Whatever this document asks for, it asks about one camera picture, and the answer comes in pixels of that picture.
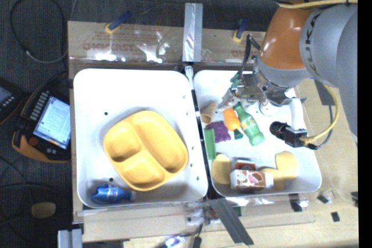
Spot brown cardboard board red print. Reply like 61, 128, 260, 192
67, 20, 331, 243

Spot yellow oval lump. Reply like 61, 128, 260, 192
31, 202, 56, 219

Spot yellow divided plate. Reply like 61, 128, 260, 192
103, 109, 189, 192

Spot small red can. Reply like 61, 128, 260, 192
234, 159, 256, 172

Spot white and brown carton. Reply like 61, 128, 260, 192
230, 169, 274, 191

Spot green plastic bottle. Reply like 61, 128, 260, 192
232, 101, 266, 146

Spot blue plastic bottle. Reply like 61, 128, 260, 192
90, 183, 137, 206

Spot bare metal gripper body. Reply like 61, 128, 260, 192
230, 71, 295, 106

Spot black cylinder on white bracket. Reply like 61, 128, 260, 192
269, 87, 309, 148

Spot orange carrot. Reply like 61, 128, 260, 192
223, 107, 245, 140

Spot purple grapes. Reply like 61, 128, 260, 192
205, 121, 232, 143

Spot green rectangular block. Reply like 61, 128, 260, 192
203, 127, 217, 161

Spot white plastic tray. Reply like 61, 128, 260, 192
192, 69, 323, 198
73, 68, 209, 209

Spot beige ice cream cone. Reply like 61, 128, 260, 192
200, 100, 218, 124

